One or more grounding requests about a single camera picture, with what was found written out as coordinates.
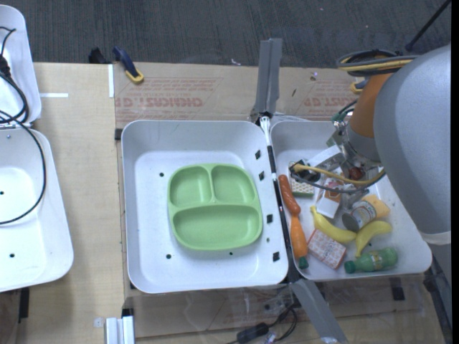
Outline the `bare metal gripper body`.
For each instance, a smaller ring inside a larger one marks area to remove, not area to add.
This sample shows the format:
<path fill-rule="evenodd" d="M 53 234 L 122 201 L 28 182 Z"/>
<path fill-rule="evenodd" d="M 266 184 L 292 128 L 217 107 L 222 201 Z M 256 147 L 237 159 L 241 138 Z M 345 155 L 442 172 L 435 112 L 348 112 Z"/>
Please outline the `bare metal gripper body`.
<path fill-rule="evenodd" d="M 352 181 L 370 186 L 384 177 L 384 167 L 377 151 L 374 137 L 358 134 L 348 122 L 332 122 L 334 131 L 326 141 L 327 146 L 336 146 L 343 153 L 341 169 Z"/>

